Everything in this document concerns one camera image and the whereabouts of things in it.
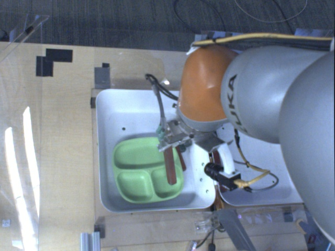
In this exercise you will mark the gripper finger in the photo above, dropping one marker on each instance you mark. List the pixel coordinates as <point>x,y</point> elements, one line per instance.
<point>170,166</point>
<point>181,158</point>

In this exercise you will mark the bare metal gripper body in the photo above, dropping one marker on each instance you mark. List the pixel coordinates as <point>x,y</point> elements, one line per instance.
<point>178,136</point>

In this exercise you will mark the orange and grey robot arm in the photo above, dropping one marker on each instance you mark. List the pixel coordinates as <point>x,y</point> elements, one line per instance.
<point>261,88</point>

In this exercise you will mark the green divided plate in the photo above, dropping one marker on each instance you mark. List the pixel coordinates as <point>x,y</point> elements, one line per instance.
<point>136,179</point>

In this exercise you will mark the white plastic tray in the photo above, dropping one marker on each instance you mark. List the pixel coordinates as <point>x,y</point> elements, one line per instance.
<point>125,108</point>
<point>261,192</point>

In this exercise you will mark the black cylinder on white bracket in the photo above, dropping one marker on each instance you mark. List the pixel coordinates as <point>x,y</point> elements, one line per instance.
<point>227,179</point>

